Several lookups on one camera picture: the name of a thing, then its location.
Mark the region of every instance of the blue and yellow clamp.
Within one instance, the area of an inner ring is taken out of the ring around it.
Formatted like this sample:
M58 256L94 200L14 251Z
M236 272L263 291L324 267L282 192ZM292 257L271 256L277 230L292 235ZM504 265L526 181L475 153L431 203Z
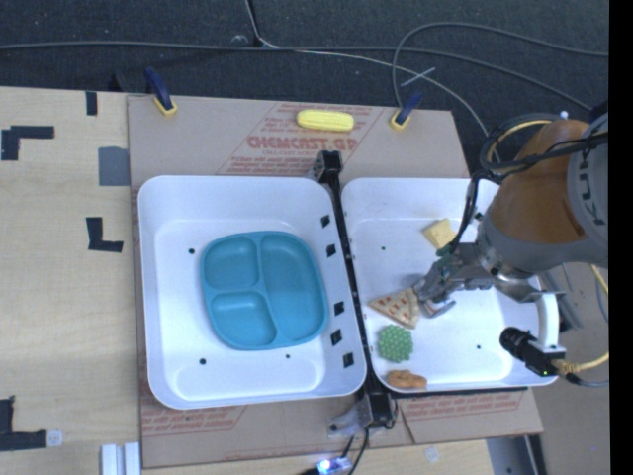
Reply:
M395 131L404 130L411 118L411 111L418 106L420 100L422 100L422 94L420 92L413 93L403 107L394 113L389 121L389 126Z
M155 95L154 104L164 116L171 116L178 111L178 106L171 100L167 85L152 67L147 67L143 71L145 81Z

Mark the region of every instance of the blue plate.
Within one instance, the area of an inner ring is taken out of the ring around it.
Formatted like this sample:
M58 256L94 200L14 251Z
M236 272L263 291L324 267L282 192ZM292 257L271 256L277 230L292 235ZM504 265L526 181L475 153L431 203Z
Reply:
M293 346L318 336L328 307L308 246L283 232L222 237L202 255L202 287L218 337L241 350Z

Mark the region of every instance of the cardboard box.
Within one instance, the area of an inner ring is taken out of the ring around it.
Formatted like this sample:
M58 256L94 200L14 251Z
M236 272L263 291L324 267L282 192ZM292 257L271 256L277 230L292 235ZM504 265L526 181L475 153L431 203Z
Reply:
M157 175L310 176L319 151L337 149L341 183L357 177L468 177L452 116L416 110L401 132L393 108L178 97L164 117L151 96L128 99L143 467L339 452L329 420L354 396L196 411L170 410L147 385L136 195ZM297 126L301 109L354 116L350 133ZM532 434L542 431L530 390L399 400L400 418L370 448Z

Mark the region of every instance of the black connector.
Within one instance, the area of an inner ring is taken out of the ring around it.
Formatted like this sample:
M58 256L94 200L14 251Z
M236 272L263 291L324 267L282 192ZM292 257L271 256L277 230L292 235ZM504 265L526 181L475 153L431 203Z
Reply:
M501 346L512 356L523 361L525 367L539 376L554 376L558 373L556 366L552 364L554 359L565 357L564 351L543 352L539 350L531 341L536 338L527 331L517 328L505 329L499 338Z

